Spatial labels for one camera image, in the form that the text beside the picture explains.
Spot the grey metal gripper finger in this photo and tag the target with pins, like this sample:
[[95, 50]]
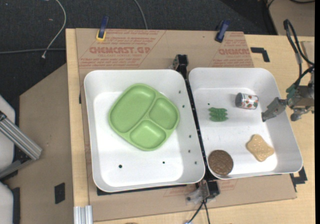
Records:
[[273, 109], [298, 114]]

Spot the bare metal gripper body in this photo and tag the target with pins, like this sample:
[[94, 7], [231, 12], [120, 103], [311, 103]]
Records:
[[305, 96]]

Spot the small can strawberry print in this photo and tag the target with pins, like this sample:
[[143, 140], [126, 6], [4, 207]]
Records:
[[248, 101]]

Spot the beige bread slice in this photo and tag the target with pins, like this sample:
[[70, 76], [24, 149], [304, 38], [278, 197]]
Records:
[[259, 148]]

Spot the green pea pods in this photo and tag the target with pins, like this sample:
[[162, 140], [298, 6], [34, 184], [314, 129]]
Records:
[[218, 114]]

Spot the white plastic tray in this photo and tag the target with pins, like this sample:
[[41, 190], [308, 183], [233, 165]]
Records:
[[225, 137], [140, 168]]

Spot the brown round biscuit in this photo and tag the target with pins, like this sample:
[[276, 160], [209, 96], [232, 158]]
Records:
[[220, 163]]

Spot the thin black rod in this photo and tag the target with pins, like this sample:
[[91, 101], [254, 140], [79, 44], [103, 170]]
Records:
[[195, 120]]

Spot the brown cardboard board red print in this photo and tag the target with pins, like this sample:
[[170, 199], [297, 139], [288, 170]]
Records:
[[160, 42]]

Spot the green divided plate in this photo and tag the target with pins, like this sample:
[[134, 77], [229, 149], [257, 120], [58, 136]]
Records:
[[135, 110]]

